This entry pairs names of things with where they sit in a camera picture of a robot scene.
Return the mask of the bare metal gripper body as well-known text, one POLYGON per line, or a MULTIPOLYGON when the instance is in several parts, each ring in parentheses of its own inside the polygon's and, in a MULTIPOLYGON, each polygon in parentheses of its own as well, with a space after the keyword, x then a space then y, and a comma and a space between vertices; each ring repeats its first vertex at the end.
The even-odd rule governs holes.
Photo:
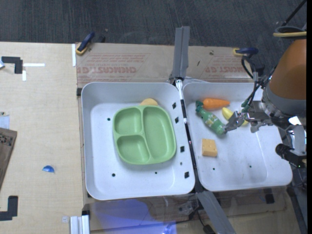
POLYGON ((252 126, 288 124, 290 117, 271 102, 262 101, 253 101, 245 114, 245 120, 252 126))

